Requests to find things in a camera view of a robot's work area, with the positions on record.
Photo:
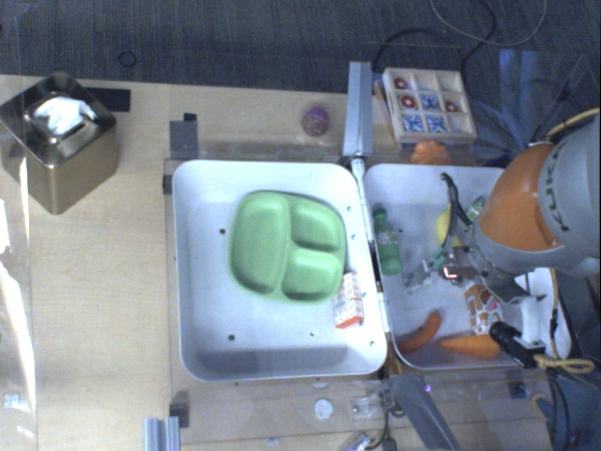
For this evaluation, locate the clear plastic packet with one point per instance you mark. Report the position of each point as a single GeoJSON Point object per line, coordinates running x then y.
{"type": "Point", "coordinates": [368, 406]}

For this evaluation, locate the wooden grid game box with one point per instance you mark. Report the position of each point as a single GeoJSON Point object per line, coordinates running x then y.
{"type": "Point", "coordinates": [428, 106]}

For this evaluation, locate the yellow lemon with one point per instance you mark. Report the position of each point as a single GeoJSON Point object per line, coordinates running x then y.
{"type": "Point", "coordinates": [442, 226]}

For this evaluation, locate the green and white can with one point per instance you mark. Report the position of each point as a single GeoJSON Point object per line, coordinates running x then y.
{"type": "Point", "coordinates": [477, 207]}

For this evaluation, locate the orange-red sausage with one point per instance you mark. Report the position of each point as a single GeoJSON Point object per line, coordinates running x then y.
{"type": "Point", "coordinates": [420, 336]}

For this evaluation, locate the purple grapes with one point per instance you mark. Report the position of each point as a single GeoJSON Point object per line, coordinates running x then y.
{"type": "Point", "coordinates": [315, 121]}

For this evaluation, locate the orange carrot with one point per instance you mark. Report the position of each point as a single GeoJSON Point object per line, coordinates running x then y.
{"type": "Point", "coordinates": [469, 346]}

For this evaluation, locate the white round disc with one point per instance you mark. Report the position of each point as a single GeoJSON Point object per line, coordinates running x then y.
{"type": "Point", "coordinates": [323, 409]}

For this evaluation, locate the black cylinder on white bracket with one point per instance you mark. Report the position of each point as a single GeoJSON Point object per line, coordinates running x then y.
{"type": "Point", "coordinates": [514, 341]}

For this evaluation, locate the green divided plate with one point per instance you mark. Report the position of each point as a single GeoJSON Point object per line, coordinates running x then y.
{"type": "Point", "coordinates": [263, 247]}

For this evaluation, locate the gold tissue box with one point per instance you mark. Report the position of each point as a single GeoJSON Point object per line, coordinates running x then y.
{"type": "Point", "coordinates": [66, 167]}

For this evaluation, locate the green plastic bottle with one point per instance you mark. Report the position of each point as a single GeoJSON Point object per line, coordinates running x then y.
{"type": "Point", "coordinates": [388, 247]}

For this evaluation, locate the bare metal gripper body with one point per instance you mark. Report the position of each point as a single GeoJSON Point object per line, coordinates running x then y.
{"type": "Point", "coordinates": [459, 265]}

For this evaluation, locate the orange toy fruit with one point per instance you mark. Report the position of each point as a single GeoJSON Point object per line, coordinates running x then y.
{"type": "Point", "coordinates": [429, 154]}

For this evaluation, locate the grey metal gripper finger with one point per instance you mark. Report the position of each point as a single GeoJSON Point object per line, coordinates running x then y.
{"type": "Point", "coordinates": [415, 284]}
{"type": "Point", "coordinates": [431, 269]}

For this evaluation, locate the orange and white patterned carton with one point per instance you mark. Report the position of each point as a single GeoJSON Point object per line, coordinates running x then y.
{"type": "Point", "coordinates": [483, 310]}

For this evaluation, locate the white plastic tray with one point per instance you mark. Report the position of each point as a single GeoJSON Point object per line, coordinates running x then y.
{"type": "Point", "coordinates": [211, 327]}
{"type": "Point", "coordinates": [413, 191]}

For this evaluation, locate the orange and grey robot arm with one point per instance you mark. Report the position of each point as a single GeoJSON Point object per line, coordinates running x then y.
{"type": "Point", "coordinates": [530, 214]}

